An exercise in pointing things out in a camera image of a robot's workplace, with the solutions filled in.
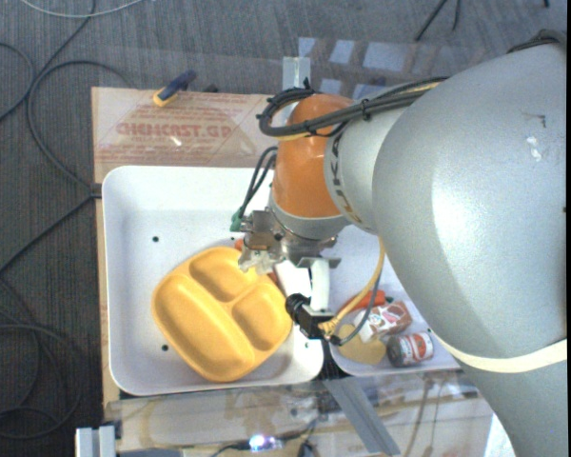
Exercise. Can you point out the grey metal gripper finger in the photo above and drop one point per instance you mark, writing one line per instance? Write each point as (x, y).
(265, 264)
(248, 261)

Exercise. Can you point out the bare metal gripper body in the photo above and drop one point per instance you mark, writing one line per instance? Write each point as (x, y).
(285, 245)

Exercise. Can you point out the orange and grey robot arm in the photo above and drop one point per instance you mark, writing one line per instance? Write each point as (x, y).
(457, 217)

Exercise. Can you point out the yellow divided plate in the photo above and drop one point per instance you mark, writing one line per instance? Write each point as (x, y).
(214, 322)

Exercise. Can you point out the white plastic tray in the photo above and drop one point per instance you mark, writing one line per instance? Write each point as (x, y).
(171, 207)
(357, 264)

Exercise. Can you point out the orange carrot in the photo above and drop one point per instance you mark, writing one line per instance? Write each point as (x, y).
(372, 298)

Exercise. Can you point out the brown and white carton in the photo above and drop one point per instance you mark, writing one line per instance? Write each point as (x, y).
(385, 319)

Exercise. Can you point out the tan heart-shaped biscuit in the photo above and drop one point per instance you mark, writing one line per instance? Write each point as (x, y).
(361, 350)

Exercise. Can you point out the brown cardboard board, red print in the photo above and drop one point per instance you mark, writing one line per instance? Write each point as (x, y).
(171, 131)

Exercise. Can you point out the red and white can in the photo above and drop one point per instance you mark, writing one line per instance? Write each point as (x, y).
(411, 349)

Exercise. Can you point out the black cylinder on white bracket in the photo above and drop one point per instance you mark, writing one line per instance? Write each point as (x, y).
(309, 319)

